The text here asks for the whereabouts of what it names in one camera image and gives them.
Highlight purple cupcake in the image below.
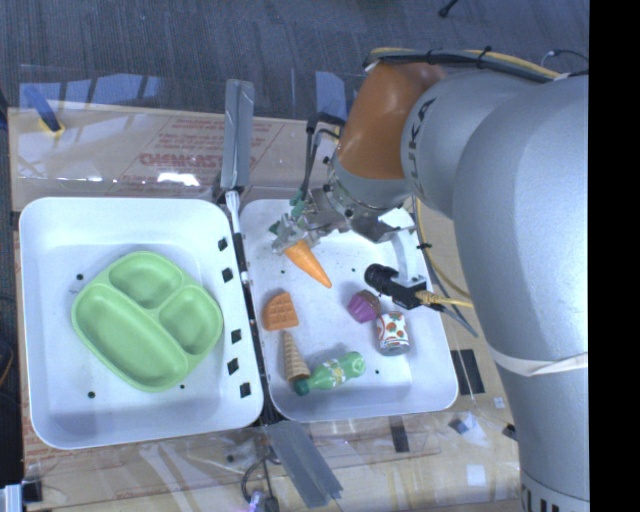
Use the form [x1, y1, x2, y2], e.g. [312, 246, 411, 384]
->
[346, 289, 383, 326]

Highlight green bottle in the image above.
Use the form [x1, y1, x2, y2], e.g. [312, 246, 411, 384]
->
[292, 350, 367, 398]

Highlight brown cardboard board red print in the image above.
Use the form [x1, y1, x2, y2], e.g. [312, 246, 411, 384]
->
[7, 103, 522, 512]

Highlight green divided plate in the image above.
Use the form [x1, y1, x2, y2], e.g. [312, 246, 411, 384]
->
[70, 250, 225, 394]

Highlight tan ice cream cone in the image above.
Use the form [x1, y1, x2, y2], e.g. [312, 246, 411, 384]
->
[280, 330, 312, 384]

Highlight orange carrot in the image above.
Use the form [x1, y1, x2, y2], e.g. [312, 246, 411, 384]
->
[283, 239, 334, 290]

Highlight black cylinder on white bracket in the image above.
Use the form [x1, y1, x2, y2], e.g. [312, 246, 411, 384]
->
[363, 233, 429, 311]

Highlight orange waffle piece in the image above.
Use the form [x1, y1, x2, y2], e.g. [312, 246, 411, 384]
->
[261, 291, 301, 333]

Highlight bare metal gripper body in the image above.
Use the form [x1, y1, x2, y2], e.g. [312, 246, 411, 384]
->
[293, 188, 403, 245]

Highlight white can with red print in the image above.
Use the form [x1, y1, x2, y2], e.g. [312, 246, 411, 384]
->
[375, 310, 412, 357]

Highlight white plastic tray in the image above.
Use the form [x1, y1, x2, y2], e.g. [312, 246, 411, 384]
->
[18, 195, 265, 450]
[238, 198, 460, 424]

